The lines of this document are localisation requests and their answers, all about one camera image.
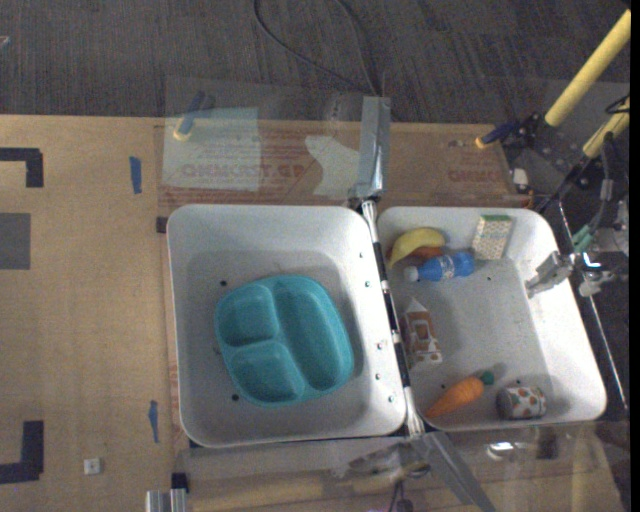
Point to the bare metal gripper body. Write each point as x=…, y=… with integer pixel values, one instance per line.
x=612, y=257

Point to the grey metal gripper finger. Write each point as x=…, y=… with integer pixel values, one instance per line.
x=552, y=270
x=597, y=282

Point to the green and white carton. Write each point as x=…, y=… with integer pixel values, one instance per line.
x=492, y=237

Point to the white plastic tray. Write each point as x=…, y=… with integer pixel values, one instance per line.
x=280, y=235
x=500, y=325

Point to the blue bottle white cap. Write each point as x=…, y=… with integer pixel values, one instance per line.
x=445, y=266

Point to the orange toy sausage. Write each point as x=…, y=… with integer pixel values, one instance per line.
x=425, y=251

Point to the white can orange print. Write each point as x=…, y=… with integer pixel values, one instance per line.
x=522, y=402

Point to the yellow banana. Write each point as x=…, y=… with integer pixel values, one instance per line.
x=412, y=239

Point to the brown and white carton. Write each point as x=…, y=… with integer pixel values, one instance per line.
x=421, y=332

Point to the orange carrot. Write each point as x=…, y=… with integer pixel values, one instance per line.
x=457, y=395

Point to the brown cardboard board red print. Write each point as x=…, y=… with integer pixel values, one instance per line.
x=415, y=165

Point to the teal divided plate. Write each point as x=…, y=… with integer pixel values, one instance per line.
x=285, y=340

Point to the small white square block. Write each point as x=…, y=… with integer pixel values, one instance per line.
x=92, y=465

